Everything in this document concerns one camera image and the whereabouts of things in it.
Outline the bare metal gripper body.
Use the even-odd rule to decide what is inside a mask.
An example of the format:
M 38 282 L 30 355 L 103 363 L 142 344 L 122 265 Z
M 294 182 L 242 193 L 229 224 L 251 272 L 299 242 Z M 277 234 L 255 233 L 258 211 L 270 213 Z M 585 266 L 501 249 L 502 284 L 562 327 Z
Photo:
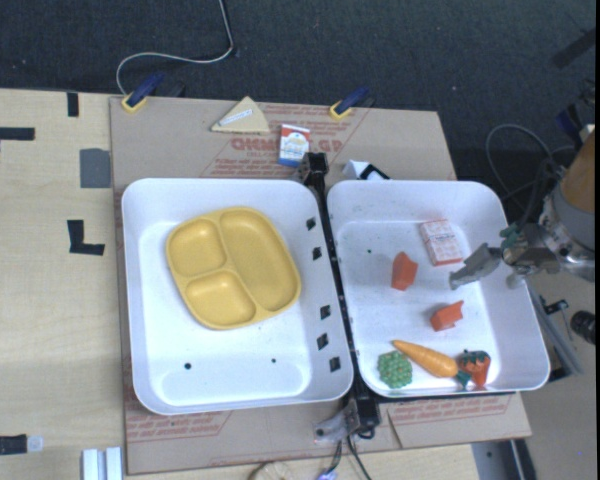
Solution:
M 544 211 L 537 223 L 513 223 L 501 231 L 501 239 L 503 260 L 520 275 L 566 272 L 595 281 L 593 246 L 577 238 L 556 213 Z

